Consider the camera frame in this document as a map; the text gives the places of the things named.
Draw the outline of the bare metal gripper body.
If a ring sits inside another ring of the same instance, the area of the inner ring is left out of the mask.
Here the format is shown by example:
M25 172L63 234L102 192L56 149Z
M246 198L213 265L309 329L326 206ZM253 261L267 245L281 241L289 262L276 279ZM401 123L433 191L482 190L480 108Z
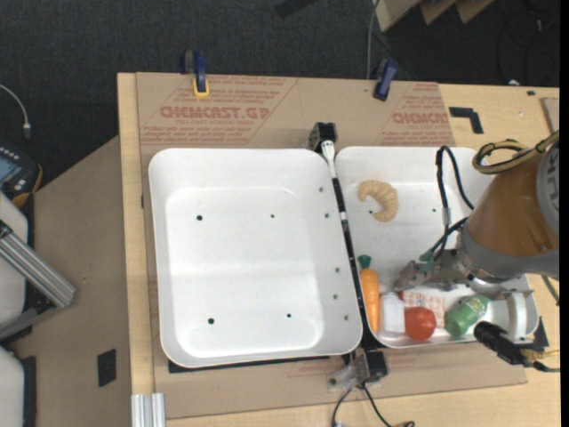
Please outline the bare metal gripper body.
M473 261L463 250L444 250L429 272L427 284L439 289L455 289L468 286L476 273Z

